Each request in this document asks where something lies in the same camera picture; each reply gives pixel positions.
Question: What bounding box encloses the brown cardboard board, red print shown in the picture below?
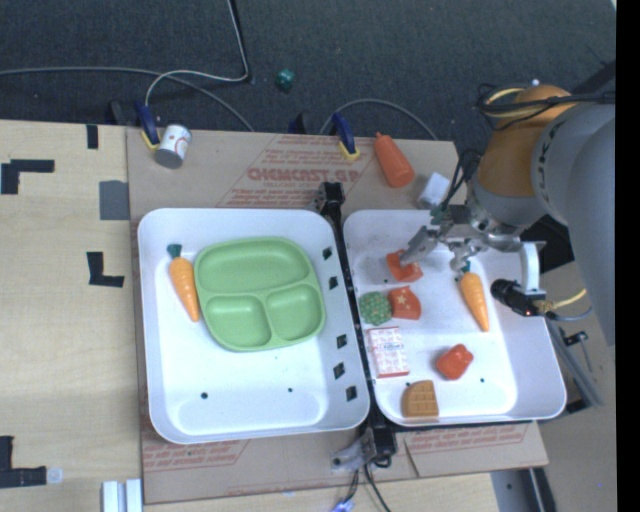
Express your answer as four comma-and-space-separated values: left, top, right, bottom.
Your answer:
125, 127, 550, 505

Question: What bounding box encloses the orange bottle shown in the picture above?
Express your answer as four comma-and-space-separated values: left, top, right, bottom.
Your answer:
373, 131, 416, 190

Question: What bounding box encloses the black cylinder on white bracket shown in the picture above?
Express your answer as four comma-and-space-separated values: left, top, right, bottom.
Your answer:
489, 240, 549, 318

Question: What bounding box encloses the red block with yellow stars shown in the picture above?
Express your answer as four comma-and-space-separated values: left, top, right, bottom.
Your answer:
388, 285, 423, 322

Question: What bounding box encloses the small white cup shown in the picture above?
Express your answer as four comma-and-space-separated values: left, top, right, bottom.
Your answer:
416, 172, 452, 211

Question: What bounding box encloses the red bell pepper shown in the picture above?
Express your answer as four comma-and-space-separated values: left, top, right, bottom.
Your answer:
434, 343, 475, 382

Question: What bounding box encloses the green divided plate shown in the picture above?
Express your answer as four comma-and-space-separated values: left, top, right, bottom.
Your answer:
193, 236, 327, 353

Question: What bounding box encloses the green dotted round toy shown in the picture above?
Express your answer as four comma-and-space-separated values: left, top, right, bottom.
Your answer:
358, 291, 393, 327

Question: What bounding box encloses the red wedge toy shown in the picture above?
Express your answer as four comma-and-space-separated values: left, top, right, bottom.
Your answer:
385, 249, 425, 283

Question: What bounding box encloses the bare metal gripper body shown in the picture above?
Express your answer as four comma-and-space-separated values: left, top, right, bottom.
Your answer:
432, 203, 525, 257

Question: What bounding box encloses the white plastic tray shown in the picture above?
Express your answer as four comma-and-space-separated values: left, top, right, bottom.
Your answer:
137, 207, 372, 445
342, 208, 568, 427

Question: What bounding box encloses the orange carrot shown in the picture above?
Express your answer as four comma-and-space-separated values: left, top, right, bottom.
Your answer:
166, 243, 203, 324
457, 260, 492, 333

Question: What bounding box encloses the white can with red print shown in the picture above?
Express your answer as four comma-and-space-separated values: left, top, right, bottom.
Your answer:
153, 123, 194, 171

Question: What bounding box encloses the black block with thin wires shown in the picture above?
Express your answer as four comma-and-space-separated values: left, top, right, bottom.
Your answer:
329, 423, 399, 472
316, 181, 348, 217

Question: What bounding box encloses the red and white carton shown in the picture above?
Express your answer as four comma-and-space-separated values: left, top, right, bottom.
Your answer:
366, 326, 412, 380

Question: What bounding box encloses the orange waffle biscuit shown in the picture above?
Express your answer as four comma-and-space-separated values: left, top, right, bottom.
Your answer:
400, 379, 441, 420

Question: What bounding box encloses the thin black rod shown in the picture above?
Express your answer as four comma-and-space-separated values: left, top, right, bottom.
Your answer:
327, 212, 377, 431

